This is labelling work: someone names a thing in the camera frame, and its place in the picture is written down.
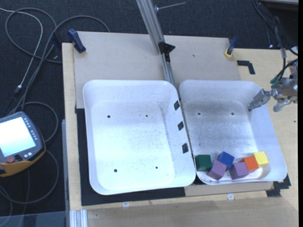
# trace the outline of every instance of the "green cube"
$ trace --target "green cube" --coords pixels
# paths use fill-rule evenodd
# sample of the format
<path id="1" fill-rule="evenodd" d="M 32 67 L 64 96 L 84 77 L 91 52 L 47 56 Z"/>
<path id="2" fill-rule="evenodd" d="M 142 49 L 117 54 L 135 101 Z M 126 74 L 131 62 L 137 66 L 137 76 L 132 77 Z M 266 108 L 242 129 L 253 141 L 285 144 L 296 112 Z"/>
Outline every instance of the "green cube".
<path id="1" fill-rule="evenodd" d="M 195 157 L 196 169 L 199 172 L 208 171 L 212 168 L 212 160 L 210 155 L 197 155 Z"/>

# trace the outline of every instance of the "yellow cube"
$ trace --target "yellow cube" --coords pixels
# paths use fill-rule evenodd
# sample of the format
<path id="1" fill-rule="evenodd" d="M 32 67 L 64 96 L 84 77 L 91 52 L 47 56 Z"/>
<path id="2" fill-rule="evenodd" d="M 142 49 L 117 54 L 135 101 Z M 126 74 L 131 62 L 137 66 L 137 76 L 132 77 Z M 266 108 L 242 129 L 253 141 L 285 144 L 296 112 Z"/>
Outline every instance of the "yellow cube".
<path id="1" fill-rule="evenodd" d="M 264 151 L 256 152 L 253 156 L 256 158 L 259 167 L 263 167 L 269 163 Z"/>

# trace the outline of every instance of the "black hole in bin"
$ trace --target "black hole in bin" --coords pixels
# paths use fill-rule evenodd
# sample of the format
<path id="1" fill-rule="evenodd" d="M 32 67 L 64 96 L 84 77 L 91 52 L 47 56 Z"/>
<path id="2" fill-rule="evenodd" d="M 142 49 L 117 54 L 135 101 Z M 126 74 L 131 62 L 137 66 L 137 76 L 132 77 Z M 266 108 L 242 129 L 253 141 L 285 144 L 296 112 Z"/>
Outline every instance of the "black hole in bin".
<path id="1" fill-rule="evenodd" d="M 184 127 L 183 122 L 181 122 L 181 123 L 178 124 L 178 129 L 179 129 L 179 130 L 181 130 L 183 127 Z"/>
<path id="2" fill-rule="evenodd" d="M 176 101 L 174 103 L 174 107 L 175 107 L 175 110 L 177 110 L 180 107 L 179 101 Z"/>
<path id="3" fill-rule="evenodd" d="M 182 145 L 182 151 L 183 151 L 183 154 L 188 152 L 188 146 L 187 146 L 187 143 L 183 144 Z"/>

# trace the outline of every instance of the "purple cube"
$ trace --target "purple cube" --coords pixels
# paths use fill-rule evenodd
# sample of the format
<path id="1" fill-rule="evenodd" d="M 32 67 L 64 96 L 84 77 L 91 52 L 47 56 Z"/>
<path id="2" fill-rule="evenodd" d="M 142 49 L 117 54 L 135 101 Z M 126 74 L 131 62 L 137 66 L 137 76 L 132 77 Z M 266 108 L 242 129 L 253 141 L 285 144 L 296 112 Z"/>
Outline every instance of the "purple cube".
<path id="1" fill-rule="evenodd" d="M 223 177 L 226 167 L 227 166 L 222 162 L 215 160 L 212 169 L 207 173 L 207 175 L 213 179 L 219 180 Z"/>
<path id="2" fill-rule="evenodd" d="M 249 174 L 245 162 L 234 163 L 229 169 L 229 172 L 231 174 L 232 179 L 242 178 Z"/>
<path id="3" fill-rule="evenodd" d="M 225 151 L 222 151 L 222 153 L 220 155 L 218 155 L 218 158 L 217 158 L 218 161 L 227 165 L 227 169 L 231 168 L 234 159 L 235 159 L 235 157 L 226 153 Z"/>

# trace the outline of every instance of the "red-orange block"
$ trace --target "red-orange block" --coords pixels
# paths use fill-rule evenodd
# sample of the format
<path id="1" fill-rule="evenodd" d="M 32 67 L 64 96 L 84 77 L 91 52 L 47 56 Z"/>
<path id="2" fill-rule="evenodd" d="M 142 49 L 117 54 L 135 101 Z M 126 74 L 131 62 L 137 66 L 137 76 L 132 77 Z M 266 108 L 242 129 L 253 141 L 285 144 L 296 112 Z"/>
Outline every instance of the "red-orange block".
<path id="1" fill-rule="evenodd" d="M 252 173 L 252 172 L 254 172 L 255 170 L 257 170 L 259 168 L 257 160 L 254 156 L 245 157 L 240 162 L 245 162 L 249 173 Z"/>

